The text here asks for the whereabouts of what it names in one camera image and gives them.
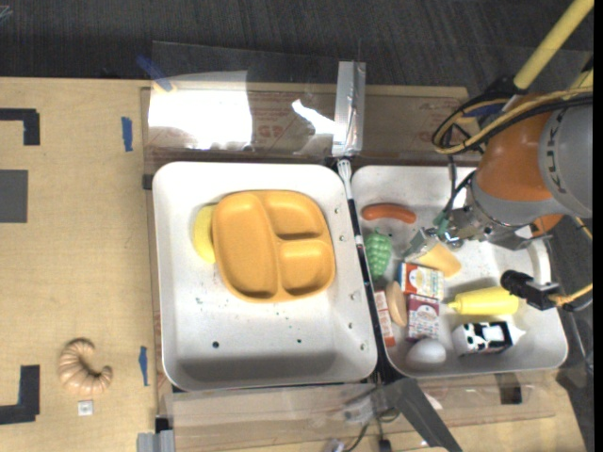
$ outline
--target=toy sausage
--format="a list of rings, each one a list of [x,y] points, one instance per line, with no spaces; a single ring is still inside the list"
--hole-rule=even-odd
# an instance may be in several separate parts
[[[416,221],[416,214],[413,211],[393,203],[370,204],[363,208],[361,215],[367,221],[380,218],[398,219],[408,224]]]

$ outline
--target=white egg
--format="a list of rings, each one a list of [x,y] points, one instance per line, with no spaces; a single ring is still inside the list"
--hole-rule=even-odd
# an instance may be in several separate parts
[[[416,342],[406,354],[406,364],[414,370],[433,370],[446,361],[444,345],[433,338]]]

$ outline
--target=pink package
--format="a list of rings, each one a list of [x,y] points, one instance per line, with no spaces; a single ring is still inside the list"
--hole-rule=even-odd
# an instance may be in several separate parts
[[[406,339],[412,342],[421,338],[437,339],[439,333],[440,303],[437,299],[408,295],[408,327]]]

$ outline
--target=wooden board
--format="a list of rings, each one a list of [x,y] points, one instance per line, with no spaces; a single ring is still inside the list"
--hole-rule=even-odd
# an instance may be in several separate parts
[[[0,448],[132,451],[154,429],[154,334],[139,90],[143,81],[0,79],[0,107],[35,108],[41,145],[0,121],[0,169],[28,170],[26,224],[0,223],[0,404],[16,403],[19,368],[41,366],[41,413],[0,426]],[[126,152],[121,117],[132,120]],[[57,358],[76,337],[114,380],[78,416]],[[149,386],[139,367],[147,347]]]

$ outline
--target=clear plastic sheet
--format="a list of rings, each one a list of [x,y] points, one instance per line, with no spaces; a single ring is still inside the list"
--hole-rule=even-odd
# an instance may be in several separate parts
[[[142,102],[147,174],[178,160],[445,163],[432,132],[468,97],[366,86],[366,64],[326,56],[155,42],[140,63],[154,79]]]
[[[553,417],[547,375],[518,379],[522,402],[514,405],[501,403],[499,384],[492,377],[426,381],[421,389],[453,436],[456,427]],[[172,394],[166,401],[176,449],[299,444],[300,451],[328,450],[335,443],[350,446],[364,425],[367,442],[376,443],[381,434],[402,433],[394,444],[403,444],[403,450],[425,448],[428,444],[408,420],[380,397],[382,390],[373,383],[358,383]]]

